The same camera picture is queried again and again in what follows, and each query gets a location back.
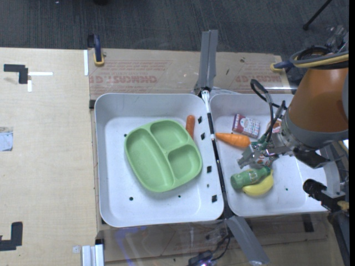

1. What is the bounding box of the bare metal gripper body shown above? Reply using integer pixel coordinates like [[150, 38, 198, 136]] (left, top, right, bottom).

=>
[[251, 132, 297, 162]]

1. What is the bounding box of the white and orange packet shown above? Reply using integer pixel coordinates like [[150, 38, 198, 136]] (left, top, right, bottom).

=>
[[255, 152, 274, 168]]

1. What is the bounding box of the green bottle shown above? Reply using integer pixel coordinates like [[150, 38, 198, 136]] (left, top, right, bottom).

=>
[[230, 165, 272, 192]]

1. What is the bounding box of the white and orange can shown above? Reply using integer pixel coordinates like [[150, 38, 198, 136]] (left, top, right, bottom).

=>
[[267, 117, 283, 134]]

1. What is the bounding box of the orange carrot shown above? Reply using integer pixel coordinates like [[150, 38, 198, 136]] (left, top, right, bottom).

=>
[[215, 132, 251, 149]]

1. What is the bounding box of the yellow banana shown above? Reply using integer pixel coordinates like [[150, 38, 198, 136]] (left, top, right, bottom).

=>
[[241, 170, 275, 198]]

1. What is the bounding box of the white plastic tray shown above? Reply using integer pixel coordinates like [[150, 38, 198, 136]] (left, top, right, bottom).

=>
[[94, 93, 225, 228], [209, 93, 329, 218]]

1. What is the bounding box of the red and white carton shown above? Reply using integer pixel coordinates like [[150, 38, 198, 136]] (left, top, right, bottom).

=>
[[231, 113, 261, 139]]

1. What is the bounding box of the orange sausage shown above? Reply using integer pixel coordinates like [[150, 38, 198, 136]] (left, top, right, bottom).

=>
[[185, 115, 196, 140]]

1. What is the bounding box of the green divided plate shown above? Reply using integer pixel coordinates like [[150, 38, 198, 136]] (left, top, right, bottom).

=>
[[124, 119, 204, 193]]

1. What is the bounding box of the brown cardboard board, red print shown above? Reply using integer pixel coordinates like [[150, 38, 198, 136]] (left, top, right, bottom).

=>
[[88, 48, 335, 263]]

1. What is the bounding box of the black cylinder on white bracket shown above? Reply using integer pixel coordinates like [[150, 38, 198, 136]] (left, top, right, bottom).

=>
[[302, 145, 348, 213]]

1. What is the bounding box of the black block with thin wires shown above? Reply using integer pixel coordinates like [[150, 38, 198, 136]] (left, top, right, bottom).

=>
[[188, 250, 215, 266]]

